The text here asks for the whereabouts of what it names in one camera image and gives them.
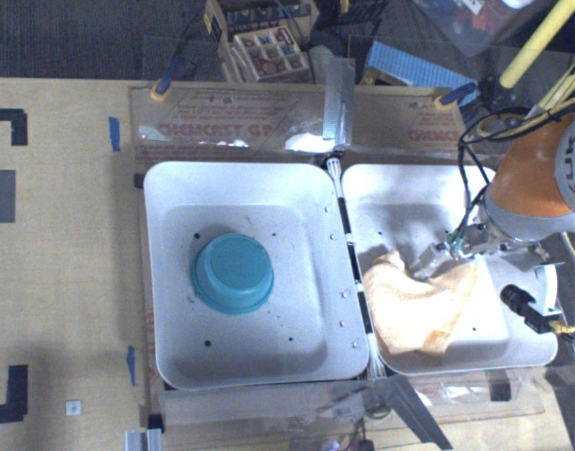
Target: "gray square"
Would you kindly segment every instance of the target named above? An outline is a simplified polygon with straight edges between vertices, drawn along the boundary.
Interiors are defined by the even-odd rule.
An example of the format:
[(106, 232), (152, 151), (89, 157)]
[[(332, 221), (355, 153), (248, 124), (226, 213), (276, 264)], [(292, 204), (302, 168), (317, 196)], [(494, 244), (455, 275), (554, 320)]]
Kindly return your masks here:
[(16, 222), (16, 171), (0, 170), (0, 223)]

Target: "tan surface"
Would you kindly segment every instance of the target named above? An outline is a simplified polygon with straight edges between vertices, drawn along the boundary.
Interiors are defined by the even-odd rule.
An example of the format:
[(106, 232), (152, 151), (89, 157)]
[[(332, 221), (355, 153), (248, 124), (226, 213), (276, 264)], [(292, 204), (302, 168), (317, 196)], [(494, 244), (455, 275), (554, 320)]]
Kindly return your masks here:
[[(117, 450), (124, 432), (142, 424), (146, 337), (130, 84), (0, 79), (0, 107), (23, 108), (29, 118), (24, 148), (10, 146), (0, 123), (0, 169), (15, 169), (17, 179), (16, 223), (0, 224), (0, 404), (8, 365), (29, 366), (29, 413), (0, 426), (0, 450)], [(120, 121), (117, 153), (108, 117)], [(130, 345), (136, 387), (125, 363)], [(542, 393), (544, 414), (443, 430), (457, 449), (569, 450), (554, 394)], [(72, 399), (81, 399), (81, 416), (65, 416)], [(393, 445), (406, 433), (373, 439)]]

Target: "beige cloth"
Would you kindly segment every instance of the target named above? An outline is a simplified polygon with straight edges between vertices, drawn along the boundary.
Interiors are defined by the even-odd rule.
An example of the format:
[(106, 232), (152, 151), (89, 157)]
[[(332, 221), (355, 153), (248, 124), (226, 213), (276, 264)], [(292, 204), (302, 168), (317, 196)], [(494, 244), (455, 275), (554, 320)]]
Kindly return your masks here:
[(470, 262), (421, 282), (407, 273), (398, 251), (378, 257), (363, 281), (380, 346), (392, 355), (444, 354), (477, 275)]

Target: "teal round object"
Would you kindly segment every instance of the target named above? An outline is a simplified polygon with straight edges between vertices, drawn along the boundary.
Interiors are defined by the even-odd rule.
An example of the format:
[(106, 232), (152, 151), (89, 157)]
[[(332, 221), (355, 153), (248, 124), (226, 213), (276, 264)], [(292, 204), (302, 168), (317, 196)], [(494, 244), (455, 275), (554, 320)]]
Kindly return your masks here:
[(209, 242), (192, 265), (195, 295), (225, 314), (256, 311), (273, 285), (271, 258), (262, 245), (241, 234), (224, 234)]

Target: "yellow connector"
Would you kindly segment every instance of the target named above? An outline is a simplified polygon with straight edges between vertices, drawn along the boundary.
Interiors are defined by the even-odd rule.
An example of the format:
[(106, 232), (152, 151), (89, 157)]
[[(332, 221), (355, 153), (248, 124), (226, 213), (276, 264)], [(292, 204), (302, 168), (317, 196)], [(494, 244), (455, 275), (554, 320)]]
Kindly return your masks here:
[(571, 334), (575, 333), (575, 326), (566, 326), (560, 320), (551, 320), (549, 325), (555, 334)]

